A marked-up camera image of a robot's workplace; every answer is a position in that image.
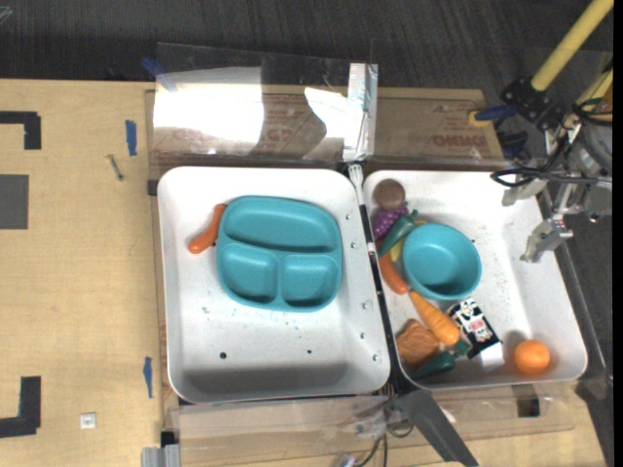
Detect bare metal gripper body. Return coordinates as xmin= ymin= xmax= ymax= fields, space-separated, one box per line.
xmin=543 ymin=162 xmax=613 ymax=224

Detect white plastic tray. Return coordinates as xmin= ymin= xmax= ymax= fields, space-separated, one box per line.
xmin=156 ymin=165 xmax=392 ymax=405
xmin=362 ymin=169 xmax=589 ymax=391

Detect blue bowl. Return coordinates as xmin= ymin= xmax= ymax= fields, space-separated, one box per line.
xmin=401 ymin=222 xmax=483 ymax=303

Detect black and white carton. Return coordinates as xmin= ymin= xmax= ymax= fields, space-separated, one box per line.
xmin=446 ymin=297 xmax=505 ymax=372

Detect orange fruit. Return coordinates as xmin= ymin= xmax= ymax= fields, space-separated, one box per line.
xmin=513 ymin=339 xmax=552 ymax=377

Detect green pepper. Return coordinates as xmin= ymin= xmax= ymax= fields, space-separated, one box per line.
xmin=378 ymin=209 xmax=420 ymax=258

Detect brown doughnut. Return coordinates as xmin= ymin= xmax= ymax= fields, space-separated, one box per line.
xmin=372 ymin=178 xmax=407 ymax=212

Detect purple grapes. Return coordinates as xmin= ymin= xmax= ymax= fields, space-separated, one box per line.
xmin=372 ymin=204 xmax=410 ymax=241

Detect yellow banana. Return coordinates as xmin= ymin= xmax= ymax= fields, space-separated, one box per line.
xmin=388 ymin=218 xmax=428 ymax=263

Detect orange carrot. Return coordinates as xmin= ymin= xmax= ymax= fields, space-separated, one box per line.
xmin=408 ymin=289 xmax=472 ymax=357

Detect orange sausage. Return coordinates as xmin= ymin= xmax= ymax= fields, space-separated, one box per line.
xmin=378 ymin=252 xmax=410 ymax=296
xmin=187 ymin=203 xmax=229 ymax=256

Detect thin black and white rod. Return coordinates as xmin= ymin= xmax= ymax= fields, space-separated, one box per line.
xmin=347 ymin=162 xmax=401 ymax=392

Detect dark green vegetable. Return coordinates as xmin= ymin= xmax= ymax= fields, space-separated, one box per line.
xmin=412 ymin=349 xmax=458 ymax=381

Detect brown bread slice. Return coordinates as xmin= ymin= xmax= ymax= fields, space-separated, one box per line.
xmin=394 ymin=318 xmax=442 ymax=367

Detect blue divided plate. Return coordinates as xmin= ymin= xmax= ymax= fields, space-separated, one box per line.
xmin=215 ymin=195 xmax=345 ymax=313

